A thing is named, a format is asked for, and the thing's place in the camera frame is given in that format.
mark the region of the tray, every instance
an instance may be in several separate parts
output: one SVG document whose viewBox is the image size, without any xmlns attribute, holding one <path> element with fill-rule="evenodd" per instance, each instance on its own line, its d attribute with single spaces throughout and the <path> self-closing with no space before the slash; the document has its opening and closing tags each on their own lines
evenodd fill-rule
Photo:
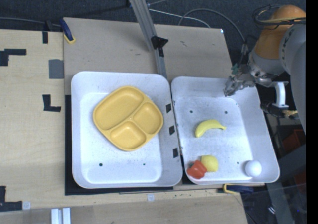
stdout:
<svg viewBox="0 0 318 224">
<path fill-rule="evenodd" d="M 95 107 L 123 86 L 142 91 L 160 110 L 163 125 L 145 145 L 123 151 L 93 121 Z M 80 72 L 71 82 L 72 173 L 83 188 L 169 187 L 182 165 L 168 81 L 158 74 Z"/>
<path fill-rule="evenodd" d="M 99 131 L 121 150 L 137 150 L 163 125 L 157 106 L 142 91 L 123 86 L 106 96 L 94 109 Z"/>
<path fill-rule="evenodd" d="M 224 183 L 270 183 L 279 177 L 279 166 L 269 136 L 257 89 L 246 88 L 225 97 L 226 79 L 177 77 L 171 93 L 185 169 L 203 155 L 215 156 L 217 172 L 201 179 L 189 179 L 199 185 Z M 199 123 L 218 120 L 226 130 L 207 130 L 196 138 Z M 250 160 L 261 163 L 262 172 L 250 177 L 245 167 Z"/>
</svg>

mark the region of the white ball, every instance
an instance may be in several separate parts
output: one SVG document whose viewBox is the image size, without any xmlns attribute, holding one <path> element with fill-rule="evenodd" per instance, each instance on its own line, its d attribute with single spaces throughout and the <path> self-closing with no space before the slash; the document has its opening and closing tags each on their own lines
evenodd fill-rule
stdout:
<svg viewBox="0 0 318 224">
<path fill-rule="evenodd" d="M 245 171 L 248 176 L 257 177 L 262 172 L 262 165 L 258 160 L 251 160 L 246 164 Z"/>
</svg>

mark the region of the table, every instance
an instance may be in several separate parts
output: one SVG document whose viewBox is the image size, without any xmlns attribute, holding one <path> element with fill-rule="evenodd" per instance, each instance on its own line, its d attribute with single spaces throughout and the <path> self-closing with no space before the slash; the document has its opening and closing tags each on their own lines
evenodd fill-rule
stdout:
<svg viewBox="0 0 318 224">
<path fill-rule="evenodd" d="M 76 223 L 85 223 L 89 216 L 101 222 L 105 208 L 112 209 L 114 220 L 123 222 L 131 218 L 135 223 L 148 223 L 137 214 L 146 208 L 149 211 L 143 212 L 145 218 L 152 216 L 154 223 L 198 223 L 202 215 L 219 223 L 246 223 L 239 194 L 218 193 L 215 188 L 219 186 L 202 189 L 180 183 L 172 191 L 64 195 L 64 101 L 70 94 L 72 75 L 83 70 L 156 72 L 155 59 L 143 42 L 138 24 L 74 18 L 65 21 L 77 40 L 74 45 L 66 44 L 60 32 L 0 30 L 0 51 L 26 50 L 26 55 L 9 54 L 8 66 L 0 66 L 0 185 L 6 186 L 6 201 L 30 202 L 34 216 L 37 209 L 72 207 Z M 220 29 L 155 27 L 160 37 L 169 39 L 164 54 L 170 82 L 179 75 L 227 77 L 231 73 Z M 63 61 L 64 78 L 59 78 L 53 71 L 59 68 L 52 64 Z M 50 96 L 49 111 L 44 111 L 44 95 Z M 149 194 L 153 202 L 148 202 Z M 25 214 L 12 212 L 0 217 L 18 220 Z"/>
</svg>

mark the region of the yellow plate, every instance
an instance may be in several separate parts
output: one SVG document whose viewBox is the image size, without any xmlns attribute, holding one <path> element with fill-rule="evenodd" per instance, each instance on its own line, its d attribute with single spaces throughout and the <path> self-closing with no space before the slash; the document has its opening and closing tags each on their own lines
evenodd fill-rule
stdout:
<svg viewBox="0 0 318 224">
<path fill-rule="evenodd" d="M 121 87 L 94 109 L 95 125 L 121 150 L 133 151 L 153 138 L 163 125 L 158 107 L 139 89 Z"/>
</svg>

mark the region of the yellow banana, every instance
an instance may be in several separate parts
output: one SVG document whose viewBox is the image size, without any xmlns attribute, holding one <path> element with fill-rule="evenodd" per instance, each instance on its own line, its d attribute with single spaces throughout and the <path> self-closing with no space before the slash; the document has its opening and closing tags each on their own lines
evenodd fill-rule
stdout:
<svg viewBox="0 0 318 224">
<path fill-rule="evenodd" d="M 201 122 L 195 129 L 195 137 L 199 138 L 209 129 L 222 129 L 225 130 L 227 127 L 222 126 L 217 120 L 211 119 Z"/>
</svg>

